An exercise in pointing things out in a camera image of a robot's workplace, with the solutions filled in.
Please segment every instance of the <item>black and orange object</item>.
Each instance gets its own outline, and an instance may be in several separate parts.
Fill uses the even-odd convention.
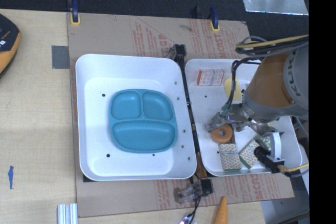
[[[10,67],[21,41],[17,26],[0,14],[0,78]]]

